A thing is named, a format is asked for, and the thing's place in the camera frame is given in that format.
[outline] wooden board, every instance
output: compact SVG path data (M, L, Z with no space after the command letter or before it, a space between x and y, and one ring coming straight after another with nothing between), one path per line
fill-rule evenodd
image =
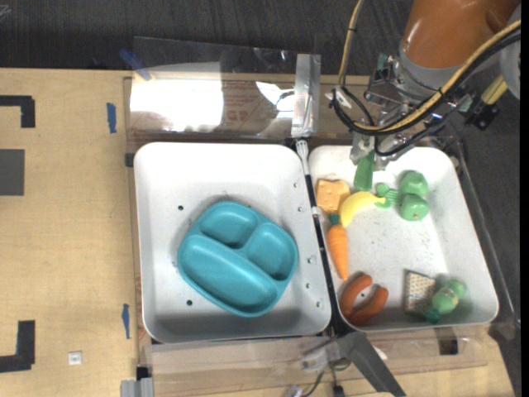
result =
M0 374L2 397L116 396L136 376L125 75L0 69L0 94L36 100L36 128L0 108L0 148L26 152L25 195L0 196L0 354L15 352L19 320L36 321L36 363ZM106 103L117 107L115 134ZM74 351L82 365L69 365Z

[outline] blue tape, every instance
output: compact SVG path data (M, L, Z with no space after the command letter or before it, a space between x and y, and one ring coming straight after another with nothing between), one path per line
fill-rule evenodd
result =
M129 305L123 304L123 310L122 310L122 319L123 319L123 326L125 327L125 335L126 339L131 339L131 329L130 329L130 315L129 315Z
M108 129L110 129L111 134L115 134L117 132L116 130L116 106L114 106L112 103L107 103L107 121L108 121Z

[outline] orange carrot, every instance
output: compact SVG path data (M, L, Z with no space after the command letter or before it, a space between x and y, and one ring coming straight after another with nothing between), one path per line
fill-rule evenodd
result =
M389 292L384 287L379 287L374 292L373 298L364 307L359 308L351 314L347 319L353 325L363 325L371 318L380 313L384 305L388 301Z
M329 251L331 252L332 260L338 274L343 280L347 280L349 276L349 253L347 248L347 231L342 225L337 223L338 217L334 218L332 215L329 219L333 223L329 232L327 233L327 240L329 242Z
M369 275L363 274L347 285L340 299L340 311L347 319L353 313L353 304L360 291L371 284L373 284L373 279Z

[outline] metal bracket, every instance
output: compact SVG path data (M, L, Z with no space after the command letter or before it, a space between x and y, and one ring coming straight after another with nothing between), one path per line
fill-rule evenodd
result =
M353 144L349 157L353 165L357 166L360 159L366 157L374 149L374 136L364 136L353 132Z
M152 378L136 380L123 380L120 387L121 397L155 397L155 388Z
M352 332L337 338L336 343L377 392L390 393L395 397L406 397L406 393L395 380L364 332Z
M498 114L499 109L495 104L486 104L483 100L478 99L465 114L465 124L471 123L483 131L487 129Z

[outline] gray carpet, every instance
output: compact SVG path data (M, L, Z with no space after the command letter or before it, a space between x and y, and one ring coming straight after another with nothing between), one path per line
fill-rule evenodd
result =
M337 74L357 0L0 0L12 13L0 23L0 66L127 69L119 50L134 36L315 51L322 73ZM379 52L393 53L412 0L369 0L360 19L350 74L370 74ZM486 86L492 73L475 83ZM520 104L506 95L485 132L465 131L469 170L509 295L502 319L521 317ZM521 394L521 332L500 340Z

